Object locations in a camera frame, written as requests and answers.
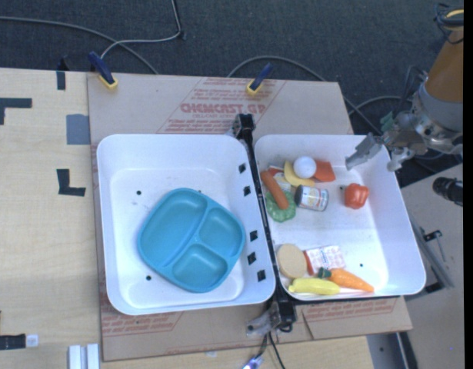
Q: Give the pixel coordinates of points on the tan round biscuit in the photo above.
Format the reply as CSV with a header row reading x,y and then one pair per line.
x,y
291,261

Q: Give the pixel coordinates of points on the white plastic tray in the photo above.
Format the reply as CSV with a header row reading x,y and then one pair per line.
x,y
174,156
336,237

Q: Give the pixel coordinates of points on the green lettuce leaf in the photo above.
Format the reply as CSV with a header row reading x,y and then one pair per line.
x,y
278,213

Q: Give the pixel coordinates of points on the orange wedge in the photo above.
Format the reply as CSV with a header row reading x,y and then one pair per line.
x,y
325,171

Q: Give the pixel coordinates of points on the small white and red carton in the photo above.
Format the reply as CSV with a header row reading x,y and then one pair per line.
x,y
284,183

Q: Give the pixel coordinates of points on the black cylinder on white bracket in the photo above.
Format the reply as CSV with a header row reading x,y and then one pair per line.
x,y
447,188

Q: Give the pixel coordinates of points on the white ball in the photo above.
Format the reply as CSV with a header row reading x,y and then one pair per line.
x,y
305,167

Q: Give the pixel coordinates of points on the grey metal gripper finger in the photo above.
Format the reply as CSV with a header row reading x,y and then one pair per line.
x,y
398,158
362,152

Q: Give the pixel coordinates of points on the orange sausage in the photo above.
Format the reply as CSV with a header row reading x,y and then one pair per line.
x,y
275,188

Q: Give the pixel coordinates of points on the white and red packet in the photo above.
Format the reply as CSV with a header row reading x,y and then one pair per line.
x,y
326,259

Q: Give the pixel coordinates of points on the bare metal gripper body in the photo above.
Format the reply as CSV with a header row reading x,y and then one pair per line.
x,y
432,137

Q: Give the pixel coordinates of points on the brown cardboard board red print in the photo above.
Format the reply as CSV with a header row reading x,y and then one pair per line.
x,y
144,106

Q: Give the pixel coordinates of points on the orange bell pepper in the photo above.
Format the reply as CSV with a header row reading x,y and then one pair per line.
x,y
356,195

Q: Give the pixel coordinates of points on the yellow crescent slice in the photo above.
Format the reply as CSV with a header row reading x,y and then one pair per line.
x,y
294,178

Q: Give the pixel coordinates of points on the orange carrot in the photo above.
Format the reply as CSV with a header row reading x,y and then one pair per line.
x,y
349,280

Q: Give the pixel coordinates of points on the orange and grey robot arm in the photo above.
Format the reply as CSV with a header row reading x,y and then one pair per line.
x,y
447,71

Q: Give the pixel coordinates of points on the yellow banana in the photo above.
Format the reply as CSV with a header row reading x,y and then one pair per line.
x,y
315,286

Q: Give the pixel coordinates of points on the blue divided plate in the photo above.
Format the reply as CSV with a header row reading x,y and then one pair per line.
x,y
182,237

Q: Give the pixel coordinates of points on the small white labelled can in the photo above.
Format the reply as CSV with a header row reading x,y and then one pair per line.
x,y
315,198

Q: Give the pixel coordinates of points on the thin black rod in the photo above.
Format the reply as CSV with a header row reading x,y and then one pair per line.
x,y
261,206

